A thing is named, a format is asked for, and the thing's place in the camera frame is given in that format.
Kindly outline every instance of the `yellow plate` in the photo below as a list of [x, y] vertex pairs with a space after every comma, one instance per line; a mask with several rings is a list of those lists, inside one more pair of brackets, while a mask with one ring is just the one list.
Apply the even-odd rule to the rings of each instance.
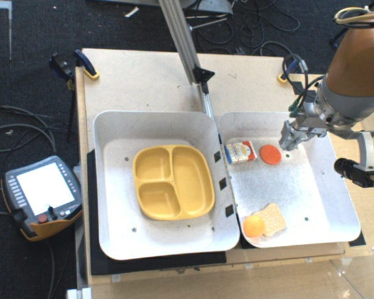
[[214, 205], [211, 173], [203, 154], [188, 145], [145, 148], [133, 160], [141, 210], [159, 221], [207, 214]]

